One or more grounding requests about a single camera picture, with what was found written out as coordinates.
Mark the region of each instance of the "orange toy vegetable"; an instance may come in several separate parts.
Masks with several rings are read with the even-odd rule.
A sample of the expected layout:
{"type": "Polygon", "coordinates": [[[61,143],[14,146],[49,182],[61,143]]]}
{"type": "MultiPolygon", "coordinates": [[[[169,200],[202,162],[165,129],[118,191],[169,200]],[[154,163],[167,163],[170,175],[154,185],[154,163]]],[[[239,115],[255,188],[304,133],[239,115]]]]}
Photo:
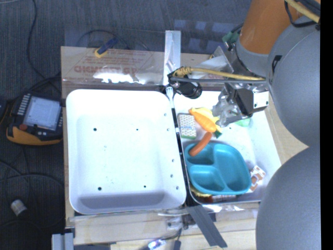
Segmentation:
{"type": "Polygon", "coordinates": [[[196,156],[209,143],[212,135],[213,134],[211,132],[206,132],[200,142],[193,146],[190,151],[188,151],[189,155],[196,156]]]}
{"type": "Polygon", "coordinates": [[[188,112],[194,116],[194,119],[200,124],[200,126],[202,126],[202,128],[205,131],[208,132],[216,131],[216,124],[212,120],[210,120],[209,118],[207,118],[202,114],[194,112],[192,109],[190,109],[188,112]]]}

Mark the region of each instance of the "blue bowl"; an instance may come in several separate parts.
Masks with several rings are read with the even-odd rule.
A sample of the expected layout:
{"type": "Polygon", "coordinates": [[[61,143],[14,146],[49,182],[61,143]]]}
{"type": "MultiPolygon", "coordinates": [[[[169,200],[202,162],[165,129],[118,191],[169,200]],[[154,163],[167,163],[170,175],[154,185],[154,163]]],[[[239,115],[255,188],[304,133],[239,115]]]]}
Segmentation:
{"type": "Polygon", "coordinates": [[[239,195],[248,191],[251,177],[241,153],[221,143],[208,143],[196,156],[185,148],[185,161],[189,179],[200,192],[212,195],[239,195]]]}

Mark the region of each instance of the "toy sausage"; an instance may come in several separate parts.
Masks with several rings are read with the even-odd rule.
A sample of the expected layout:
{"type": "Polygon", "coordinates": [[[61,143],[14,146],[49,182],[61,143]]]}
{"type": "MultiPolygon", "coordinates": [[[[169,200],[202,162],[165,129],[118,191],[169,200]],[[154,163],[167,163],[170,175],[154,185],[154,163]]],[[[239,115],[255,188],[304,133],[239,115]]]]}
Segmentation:
{"type": "Polygon", "coordinates": [[[206,132],[199,143],[197,143],[193,148],[188,151],[190,156],[196,156],[204,147],[209,143],[212,138],[213,133],[206,132]]]}

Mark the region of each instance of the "yellow cable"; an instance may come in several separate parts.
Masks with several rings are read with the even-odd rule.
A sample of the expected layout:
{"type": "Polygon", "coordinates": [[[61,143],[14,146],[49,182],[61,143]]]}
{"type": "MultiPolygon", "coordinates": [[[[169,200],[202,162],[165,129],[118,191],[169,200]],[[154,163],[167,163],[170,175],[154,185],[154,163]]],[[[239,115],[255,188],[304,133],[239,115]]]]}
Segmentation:
{"type": "Polygon", "coordinates": [[[291,5],[294,9],[296,9],[299,13],[307,16],[309,19],[312,19],[316,23],[319,22],[319,16],[317,16],[316,14],[309,11],[303,5],[298,4],[297,2],[295,2],[295,0],[284,0],[284,1],[286,1],[289,5],[291,5]]]}
{"type": "Polygon", "coordinates": [[[200,71],[200,72],[205,72],[205,73],[223,76],[223,77],[227,77],[227,78],[239,79],[239,80],[250,80],[250,81],[265,80],[264,78],[259,78],[259,77],[244,76],[244,75],[232,74],[232,73],[228,73],[228,72],[216,71],[216,70],[212,70],[212,69],[191,68],[191,67],[181,67],[181,68],[175,70],[175,72],[173,73],[173,76],[183,77],[187,74],[191,74],[193,71],[200,71]]]}

